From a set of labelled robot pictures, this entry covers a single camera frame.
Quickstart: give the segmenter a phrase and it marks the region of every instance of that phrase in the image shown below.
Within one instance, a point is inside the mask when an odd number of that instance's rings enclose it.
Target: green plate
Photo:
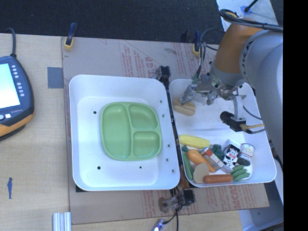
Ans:
[[[142,103],[106,105],[101,113],[101,136],[105,152],[116,160],[150,159],[162,148],[157,113]]]

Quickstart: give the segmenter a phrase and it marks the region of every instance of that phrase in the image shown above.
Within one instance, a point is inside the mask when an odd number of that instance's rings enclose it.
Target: black cable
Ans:
[[[250,129],[247,129],[245,132],[248,133],[248,134],[255,134],[255,133],[260,133],[260,132],[263,132],[263,131],[265,131],[265,128],[258,130],[258,131],[252,131]]]
[[[179,192],[179,189],[178,187],[175,187],[173,189],[170,189],[170,193],[171,193],[171,196],[174,196],[177,194],[177,192]],[[164,221],[163,224],[166,225],[167,223],[169,223],[174,217],[177,217],[177,230],[179,230],[179,214],[178,212],[182,209],[183,205],[181,205],[180,207],[176,208],[175,209],[175,213],[174,215],[168,220],[168,221]]]
[[[281,32],[281,33],[283,32],[283,26],[242,19],[237,15],[236,12],[233,12],[231,10],[222,9],[219,11],[219,14],[222,18],[224,18],[225,21],[231,23],[262,28],[264,30],[270,30],[274,32]]]
[[[212,27],[212,28],[205,30],[200,36],[200,41],[203,41],[202,38],[204,37],[205,34],[207,34],[209,31],[214,31],[214,30],[218,30],[218,27]]]
[[[200,41],[200,63],[199,63],[199,67],[196,72],[197,78],[199,78],[200,73],[201,73],[201,68],[203,65],[204,58],[205,58],[205,50],[206,50],[206,43],[205,42],[202,43]]]
[[[247,110],[246,107],[245,107],[244,105],[243,105],[243,109],[244,109],[249,115],[251,115],[252,117],[254,117],[254,118],[256,118],[256,119],[259,119],[259,120],[262,120],[262,118],[260,118],[260,117],[258,117],[258,116],[256,116],[256,115],[252,114],[251,112],[249,112],[249,110]]]
[[[211,49],[211,50],[215,50],[215,51],[218,51],[218,49],[215,49],[215,48],[213,48],[213,47],[210,47],[210,46],[208,46],[208,45],[206,45],[206,47],[208,47],[209,49]]]
[[[12,50],[12,54],[10,56],[16,58],[16,54],[15,54],[15,50],[16,50],[16,35],[15,35],[15,31],[13,28],[8,27],[7,29],[4,30],[4,32],[6,31],[10,31],[12,33],[12,37],[13,37],[13,50]]]

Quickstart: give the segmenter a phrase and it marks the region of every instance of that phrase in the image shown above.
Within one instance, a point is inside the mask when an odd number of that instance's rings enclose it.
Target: black floor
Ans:
[[[270,1],[282,26],[283,0]],[[50,36],[66,36],[72,22],[76,37],[106,39],[179,42],[186,30],[223,30],[216,0],[0,0],[0,18],[0,32]],[[207,43],[221,37],[213,31]]]

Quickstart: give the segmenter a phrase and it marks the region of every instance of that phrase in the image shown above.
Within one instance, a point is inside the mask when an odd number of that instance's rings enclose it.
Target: cable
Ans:
[[[11,33],[12,33],[12,37],[13,37],[13,49],[12,49],[12,53],[11,53],[10,56],[16,58],[17,56],[16,56],[16,54],[15,54],[15,49],[16,49],[16,35],[15,35],[15,31],[14,31],[14,29],[11,28],[11,27],[8,27],[7,29],[4,30],[4,32],[6,32],[6,31],[11,31]]]
[[[205,50],[206,50],[206,43],[200,41],[200,60],[199,60],[199,68],[198,68],[197,73],[196,73],[197,78],[199,78],[200,73],[201,73],[201,68],[202,68],[202,65],[203,65],[203,61],[205,59]]]
[[[168,224],[174,217],[177,217],[177,231],[179,230],[179,214],[178,212],[182,209],[183,205],[180,207],[176,208],[175,214],[170,218],[168,221],[163,222],[164,225]]]
[[[249,111],[246,109],[245,106],[243,106],[243,109],[244,109],[249,115],[251,115],[252,117],[254,117],[254,118],[256,118],[256,119],[259,119],[259,120],[262,120],[262,118],[260,118],[260,117],[258,117],[258,116],[256,116],[256,115],[252,114],[251,112],[249,112]]]
[[[236,12],[233,12],[231,10],[222,9],[219,11],[219,14],[225,21],[230,23],[240,24],[244,26],[252,26],[262,28],[264,30],[283,33],[283,26],[242,19],[237,15]]]
[[[201,42],[203,41],[202,38],[204,37],[205,34],[207,34],[209,31],[214,31],[214,30],[217,30],[217,31],[218,31],[218,27],[212,27],[212,28],[209,28],[209,29],[205,30],[205,31],[201,34],[201,36],[200,36],[200,41],[201,41]]]
[[[209,49],[211,49],[211,50],[215,50],[215,51],[218,51],[218,49],[215,49],[215,48],[213,48],[213,47],[210,47],[210,46],[208,46],[208,45],[206,45],[206,47],[208,47]]]
[[[263,132],[265,131],[265,128],[264,129],[261,129],[261,130],[258,130],[258,131],[251,131],[250,128],[259,128],[259,127],[264,127],[265,125],[264,124],[258,124],[258,125],[246,125],[246,124],[240,124],[240,127],[241,129],[246,132],[246,133],[249,133],[249,134],[255,134],[255,133],[260,133],[260,132]]]

